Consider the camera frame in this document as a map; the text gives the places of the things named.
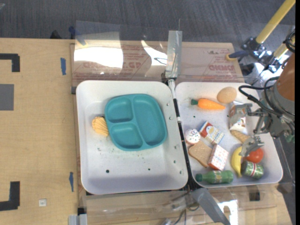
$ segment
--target yellow rod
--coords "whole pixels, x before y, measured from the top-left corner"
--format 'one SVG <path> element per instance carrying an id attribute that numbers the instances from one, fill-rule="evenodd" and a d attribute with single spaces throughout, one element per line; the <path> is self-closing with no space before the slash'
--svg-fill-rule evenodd
<path id="1" fill-rule="evenodd" d="M 276 28 L 288 11 L 294 6 L 296 0 L 285 0 L 284 3 L 280 6 L 277 12 L 273 15 L 271 20 L 267 23 L 261 33 L 256 37 L 256 42 L 258 44 L 264 43 L 268 38 L 271 32 Z"/>
<path id="2" fill-rule="evenodd" d="M 295 43 L 295 37 L 292 37 L 292 44 Z M 279 59 L 282 55 L 286 54 L 286 52 L 288 51 L 285 43 L 282 43 L 277 49 L 276 51 L 273 53 L 274 57 Z"/>

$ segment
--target teal divided plate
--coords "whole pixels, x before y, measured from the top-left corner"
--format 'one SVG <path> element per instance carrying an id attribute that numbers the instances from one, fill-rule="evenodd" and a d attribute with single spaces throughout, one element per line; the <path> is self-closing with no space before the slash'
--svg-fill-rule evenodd
<path id="1" fill-rule="evenodd" d="M 147 94 L 112 98 L 105 106 L 105 120 L 112 142 L 125 151 L 154 148 L 167 137 L 163 113 Z"/>

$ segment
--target gray square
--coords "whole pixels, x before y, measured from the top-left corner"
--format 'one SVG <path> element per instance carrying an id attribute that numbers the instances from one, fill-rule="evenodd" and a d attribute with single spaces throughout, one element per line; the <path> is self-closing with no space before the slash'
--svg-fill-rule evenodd
<path id="1" fill-rule="evenodd" d="M 14 85 L 0 84 L 0 111 L 14 110 Z"/>

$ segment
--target white plastic tub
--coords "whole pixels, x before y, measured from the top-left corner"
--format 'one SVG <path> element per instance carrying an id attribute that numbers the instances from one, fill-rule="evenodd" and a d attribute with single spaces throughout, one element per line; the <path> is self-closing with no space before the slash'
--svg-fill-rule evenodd
<path id="1" fill-rule="evenodd" d="M 118 149 L 110 137 L 95 133 L 92 120 L 105 105 L 126 94 L 153 96 L 165 118 L 167 139 L 142 151 Z M 76 89 L 82 185 L 91 194 L 176 190 L 188 181 L 186 160 L 171 91 L 161 82 L 84 81 Z"/>
<path id="2" fill-rule="evenodd" d="M 208 184 L 206 182 L 198 182 L 198 184 L 202 187 L 206 188 L 220 188 L 220 187 L 229 187 L 229 186 L 246 186 L 246 185 L 255 185 L 255 184 L 269 184 L 269 183 L 277 183 L 282 179 L 283 170 L 282 166 L 277 154 L 277 150 L 273 139 L 269 133 L 261 134 L 260 137 L 265 145 L 262 147 L 264 151 L 264 157 L 260 164 L 264 167 L 264 175 L 259 180 L 256 180 L 251 177 L 241 177 L 238 178 L 236 176 L 235 171 L 231 168 L 230 160 L 233 151 L 241 146 L 241 143 L 230 134 L 229 131 L 229 109 L 230 105 L 226 105 L 225 110 L 219 111 L 210 111 L 200 109 L 196 105 L 191 105 L 191 99 L 200 99 L 200 98 L 208 98 L 215 102 L 217 102 L 216 97 L 218 92 L 228 86 L 235 87 L 237 90 L 236 101 L 241 103 L 252 103 L 247 100 L 247 97 L 241 94 L 238 91 L 238 87 L 241 85 L 247 85 L 245 83 L 228 83 L 228 82 L 182 82 L 179 83 L 176 88 L 176 97 L 178 101 L 178 107 L 180 112 L 180 120 L 182 122 L 183 132 L 188 130 L 189 128 L 196 128 L 198 131 L 200 127 L 204 124 L 205 121 L 208 121 L 215 127 L 217 127 L 220 131 L 222 131 L 225 136 L 220 142 L 220 146 L 226 149 L 229 152 L 228 160 L 226 162 L 224 170 L 231 170 L 234 173 L 234 179 L 231 184 Z M 252 96 L 259 98 L 256 90 L 252 89 L 244 89 L 247 93 Z M 258 105 L 252 103 L 252 111 L 255 111 L 258 108 Z M 249 126 L 249 134 L 251 135 L 251 130 L 253 130 L 256 126 L 258 118 L 251 117 L 248 119 Z M 212 148 L 212 145 L 207 142 L 204 138 L 201 138 L 202 141 L 205 142 L 206 145 Z M 211 171 L 211 168 L 203 167 L 196 159 L 189 156 L 189 161 L 192 169 L 192 174 L 195 179 L 197 173 L 207 173 Z"/>

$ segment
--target green bottle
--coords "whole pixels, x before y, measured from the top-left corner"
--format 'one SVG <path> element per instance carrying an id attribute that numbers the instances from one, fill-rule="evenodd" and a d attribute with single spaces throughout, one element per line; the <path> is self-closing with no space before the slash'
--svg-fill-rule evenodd
<path id="1" fill-rule="evenodd" d="M 219 183 L 231 183 L 233 181 L 233 172 L 230 170 L 226 171 L 210 171 L 206 174 L 197 173 L 196 181 L 202 182 L 206 181 L 210 184 L 219 184 Z"/>

